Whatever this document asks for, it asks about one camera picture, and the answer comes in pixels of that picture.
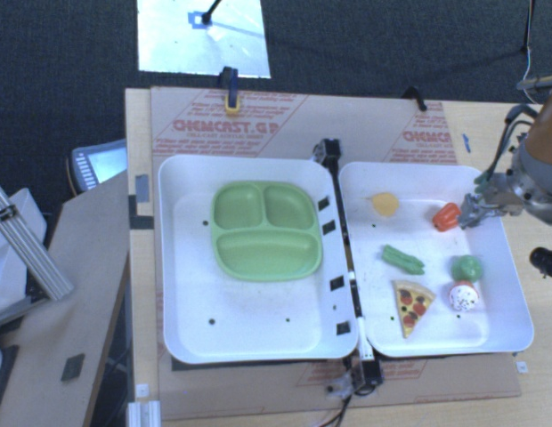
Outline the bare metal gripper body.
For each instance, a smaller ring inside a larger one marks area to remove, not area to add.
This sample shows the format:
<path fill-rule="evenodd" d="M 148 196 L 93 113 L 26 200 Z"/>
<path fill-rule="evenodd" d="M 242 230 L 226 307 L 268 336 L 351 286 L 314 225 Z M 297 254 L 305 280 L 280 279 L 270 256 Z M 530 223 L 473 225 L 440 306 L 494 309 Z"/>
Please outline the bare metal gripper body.
<path fill-rule="evenodd" d="M 489 216 L 526 212 L 552 226 L 552 193 L 523 173 L 482 173 L 475 179 L 477 210 Z"/>

